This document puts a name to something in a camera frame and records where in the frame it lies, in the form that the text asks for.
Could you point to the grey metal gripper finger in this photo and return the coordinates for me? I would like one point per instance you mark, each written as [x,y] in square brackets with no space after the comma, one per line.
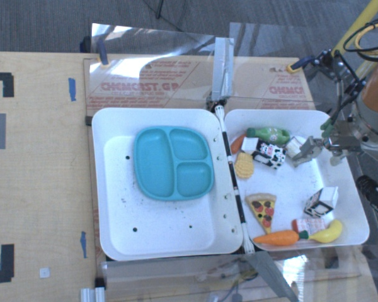
[309,150]
[337,159]

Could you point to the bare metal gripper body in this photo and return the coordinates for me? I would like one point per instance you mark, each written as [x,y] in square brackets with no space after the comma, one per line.
[345,137]

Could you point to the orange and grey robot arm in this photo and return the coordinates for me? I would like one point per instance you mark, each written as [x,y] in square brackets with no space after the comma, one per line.
[372,90]

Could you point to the small white carton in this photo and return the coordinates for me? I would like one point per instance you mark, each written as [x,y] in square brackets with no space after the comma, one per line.
[294,146]

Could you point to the cow print white carton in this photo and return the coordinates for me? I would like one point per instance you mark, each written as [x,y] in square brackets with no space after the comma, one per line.
[271,154]

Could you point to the white plastic tray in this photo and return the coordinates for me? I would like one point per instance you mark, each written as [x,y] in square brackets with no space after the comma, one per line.
[163,225]
[289,184]

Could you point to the green plastic bottle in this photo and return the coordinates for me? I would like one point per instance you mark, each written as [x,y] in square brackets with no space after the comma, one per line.
[269,135]

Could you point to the black and white carton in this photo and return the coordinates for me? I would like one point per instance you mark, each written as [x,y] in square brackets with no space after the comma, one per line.
[321,201]

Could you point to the yellow biscuit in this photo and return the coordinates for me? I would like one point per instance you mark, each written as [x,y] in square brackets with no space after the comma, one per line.
[244,167]

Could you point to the pink and white bottle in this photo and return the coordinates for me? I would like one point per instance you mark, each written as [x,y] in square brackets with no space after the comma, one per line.
[309,225]

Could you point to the small orange carrot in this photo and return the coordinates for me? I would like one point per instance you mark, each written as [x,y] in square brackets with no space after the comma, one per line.
[237,144]

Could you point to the pizza slice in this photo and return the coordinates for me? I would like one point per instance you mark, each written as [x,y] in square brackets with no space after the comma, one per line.
[263,208]

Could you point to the yellow banana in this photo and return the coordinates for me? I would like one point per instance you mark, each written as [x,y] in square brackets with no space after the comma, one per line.
[329,234]

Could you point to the thin black and white rod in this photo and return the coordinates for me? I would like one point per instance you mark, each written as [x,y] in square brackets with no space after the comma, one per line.
[233,175]

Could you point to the large orange carrot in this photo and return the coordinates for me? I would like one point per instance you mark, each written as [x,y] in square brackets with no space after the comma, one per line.
[278,238]

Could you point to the blue divided plate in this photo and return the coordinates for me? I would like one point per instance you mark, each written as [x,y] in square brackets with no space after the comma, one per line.
[173,164]

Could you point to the brown cardboard board red print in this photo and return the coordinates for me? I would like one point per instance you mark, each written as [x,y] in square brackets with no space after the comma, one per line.
[182,83]

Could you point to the black cylinder on white bracket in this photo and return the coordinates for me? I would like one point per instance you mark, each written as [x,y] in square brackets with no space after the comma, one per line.
[370,190]

